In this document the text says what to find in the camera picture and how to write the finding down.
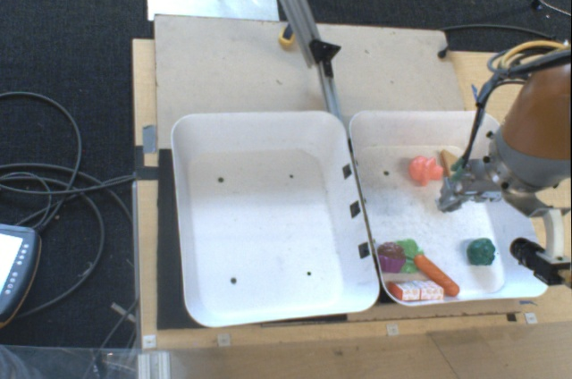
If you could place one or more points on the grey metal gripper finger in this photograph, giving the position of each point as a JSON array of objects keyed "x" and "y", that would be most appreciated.
[
  {"x": 445, "y": 197},
  {"x": 460, "y": 201}
]

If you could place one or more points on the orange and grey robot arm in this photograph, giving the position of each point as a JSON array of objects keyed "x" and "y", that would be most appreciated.
[{"x": 540, "y": 113}]

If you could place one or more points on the orange and white carton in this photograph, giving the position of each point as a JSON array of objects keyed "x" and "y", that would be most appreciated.
[
  {"x": 431, "y": 290},
  {"x": 404, "y": 291}
]

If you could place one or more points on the white plastic tray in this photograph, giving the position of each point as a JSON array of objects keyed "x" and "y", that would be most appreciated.
[
  {"x": 420, "y": 221},
  {"x": 263, "y": 229}
]

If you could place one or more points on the green broccoli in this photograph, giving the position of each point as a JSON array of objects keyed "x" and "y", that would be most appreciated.
[{"x": 481, "y": 252}]

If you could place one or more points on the orange carrot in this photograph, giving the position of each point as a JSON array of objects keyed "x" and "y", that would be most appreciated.
[{"x": 435, "y": 274}]

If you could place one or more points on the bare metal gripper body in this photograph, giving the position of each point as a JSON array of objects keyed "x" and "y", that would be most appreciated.
[{"x": 480, "y": 180}]

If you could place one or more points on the tan toy cone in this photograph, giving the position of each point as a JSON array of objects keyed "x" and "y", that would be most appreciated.
[{"x": 448, "y": 160}]

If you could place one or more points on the pink toy figure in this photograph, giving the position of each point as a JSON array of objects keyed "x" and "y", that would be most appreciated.
[{"x": 424, "y": 170}]

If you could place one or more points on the green lettuce leaf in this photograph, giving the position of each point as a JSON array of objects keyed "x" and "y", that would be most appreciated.
[{"x": 412, "y": 250}]

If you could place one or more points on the purple cupcake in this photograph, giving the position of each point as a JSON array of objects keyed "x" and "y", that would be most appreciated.
[{"x": 390, "y": 257}]

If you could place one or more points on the black cylinder on white bracket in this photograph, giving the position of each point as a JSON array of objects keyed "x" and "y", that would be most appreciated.
[{"x": 536, "y": 257}]

